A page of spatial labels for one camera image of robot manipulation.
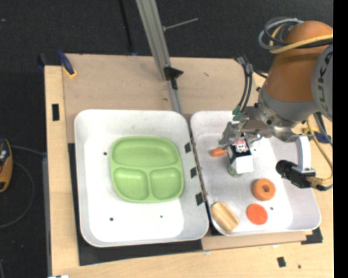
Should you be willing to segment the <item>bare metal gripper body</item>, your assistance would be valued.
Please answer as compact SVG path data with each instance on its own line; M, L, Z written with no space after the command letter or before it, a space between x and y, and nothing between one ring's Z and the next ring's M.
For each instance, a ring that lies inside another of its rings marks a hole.
M236 107L233 110L233 121L242 134L273 136L281 141L295 141L298 138L292 130L297 123L281 118L268 107L245 107L243 111Z

